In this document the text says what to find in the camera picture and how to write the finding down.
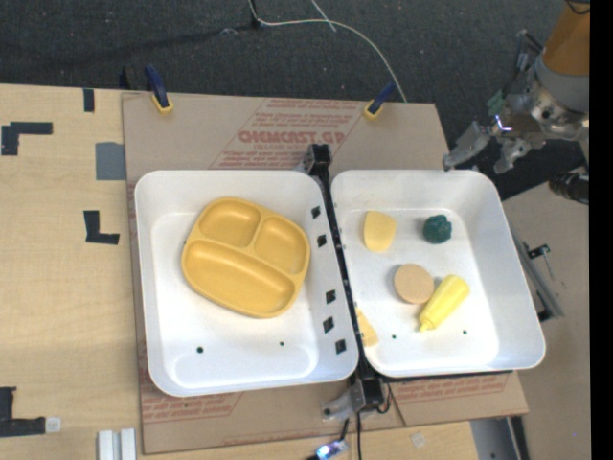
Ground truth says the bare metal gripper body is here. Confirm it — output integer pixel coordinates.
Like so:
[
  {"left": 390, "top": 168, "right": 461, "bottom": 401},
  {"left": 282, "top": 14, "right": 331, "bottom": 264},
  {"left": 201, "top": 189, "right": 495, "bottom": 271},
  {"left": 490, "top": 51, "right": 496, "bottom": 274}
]
[{"left": 488, "top": 92, "right": 591, "bottom": 149}]

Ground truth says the green broccoli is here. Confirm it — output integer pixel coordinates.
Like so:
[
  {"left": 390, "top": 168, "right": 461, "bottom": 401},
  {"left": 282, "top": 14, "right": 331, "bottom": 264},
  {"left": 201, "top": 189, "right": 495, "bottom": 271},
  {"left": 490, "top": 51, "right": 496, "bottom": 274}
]
[{"left": 421, "top": 214, "right": 453, "bottom": 245}]

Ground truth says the pale yellow bread slice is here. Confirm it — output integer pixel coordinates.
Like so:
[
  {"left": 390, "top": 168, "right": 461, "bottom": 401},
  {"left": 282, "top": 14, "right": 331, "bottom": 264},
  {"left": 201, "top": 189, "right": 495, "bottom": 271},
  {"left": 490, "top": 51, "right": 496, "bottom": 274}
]
[{"left": 362, "top": 210, "right": 397, "bottom": 253}]

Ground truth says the tan round biscuit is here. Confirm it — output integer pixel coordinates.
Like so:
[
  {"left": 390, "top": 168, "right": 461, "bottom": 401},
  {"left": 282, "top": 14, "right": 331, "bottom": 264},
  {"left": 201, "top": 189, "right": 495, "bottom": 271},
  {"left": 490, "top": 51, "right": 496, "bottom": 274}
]
[{"left": 393, "top": 263, "right": 436, "bottom": 305}]

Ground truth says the yellow squeeze bottle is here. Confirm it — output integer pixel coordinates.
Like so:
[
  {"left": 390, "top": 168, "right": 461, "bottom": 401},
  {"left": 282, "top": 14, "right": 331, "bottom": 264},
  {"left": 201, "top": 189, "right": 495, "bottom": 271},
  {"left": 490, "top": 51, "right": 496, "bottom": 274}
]
[{"left": 418, "top": 274, "right": 471, "bottom": 333}]

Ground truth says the thin black rod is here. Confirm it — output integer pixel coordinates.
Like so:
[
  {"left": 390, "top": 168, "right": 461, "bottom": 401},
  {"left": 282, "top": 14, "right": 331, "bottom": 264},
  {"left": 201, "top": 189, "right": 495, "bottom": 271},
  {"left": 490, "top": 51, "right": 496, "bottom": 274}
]
[{"left": 313, "top": 172, "right": 371, "bottom": 381}]

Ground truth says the white plastic tray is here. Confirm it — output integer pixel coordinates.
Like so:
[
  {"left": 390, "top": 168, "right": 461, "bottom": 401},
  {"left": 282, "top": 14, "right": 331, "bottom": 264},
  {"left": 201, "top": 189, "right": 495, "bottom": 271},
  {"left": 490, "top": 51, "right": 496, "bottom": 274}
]
[
  {"left": 329, "top": 168, "right": 547, "bottom": 380},
  {"left": 133, "top": 169, "right": 360, "bottom": 398}
]

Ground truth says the yellow cheese wedge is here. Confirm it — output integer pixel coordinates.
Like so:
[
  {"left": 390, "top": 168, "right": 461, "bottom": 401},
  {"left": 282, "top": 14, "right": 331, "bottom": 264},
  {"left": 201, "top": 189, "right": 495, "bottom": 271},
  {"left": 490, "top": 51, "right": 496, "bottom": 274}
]
[{"left": 354, "top": 307, "right": 379, "bottom": 348}]

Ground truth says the yellow divided plate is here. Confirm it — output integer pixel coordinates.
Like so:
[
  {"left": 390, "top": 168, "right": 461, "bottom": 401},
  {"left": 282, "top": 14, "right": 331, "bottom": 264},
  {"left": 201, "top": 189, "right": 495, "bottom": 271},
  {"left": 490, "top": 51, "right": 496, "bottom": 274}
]
[{"left": 180, "top": 195, "right": 312, "bottom": 319}]

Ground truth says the brown cardboard board red print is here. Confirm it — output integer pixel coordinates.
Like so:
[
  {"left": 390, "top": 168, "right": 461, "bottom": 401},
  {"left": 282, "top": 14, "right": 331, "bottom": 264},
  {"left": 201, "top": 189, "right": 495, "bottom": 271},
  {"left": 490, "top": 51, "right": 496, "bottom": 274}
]
[{"left": 120, "top": 91, "right": 531, "bottom": 455}]

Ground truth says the black cylinder on white bracket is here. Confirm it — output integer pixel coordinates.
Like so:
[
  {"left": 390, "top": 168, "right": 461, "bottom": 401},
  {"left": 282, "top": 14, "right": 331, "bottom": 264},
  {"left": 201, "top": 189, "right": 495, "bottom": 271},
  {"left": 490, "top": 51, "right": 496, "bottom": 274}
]
[{"left": 548, "top": 170, "right": 591, "bottom": 205}]

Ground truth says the black block with wires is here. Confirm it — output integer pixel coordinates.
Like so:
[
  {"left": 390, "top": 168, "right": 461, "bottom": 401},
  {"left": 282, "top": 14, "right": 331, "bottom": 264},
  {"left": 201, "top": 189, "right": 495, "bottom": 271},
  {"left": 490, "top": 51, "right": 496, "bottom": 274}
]
[
  {"left": 348, "top": 375, "right": 387, "bottom": 410},
  {"left": 305, "top": 143, "right": 333, "bottom": 177}
]

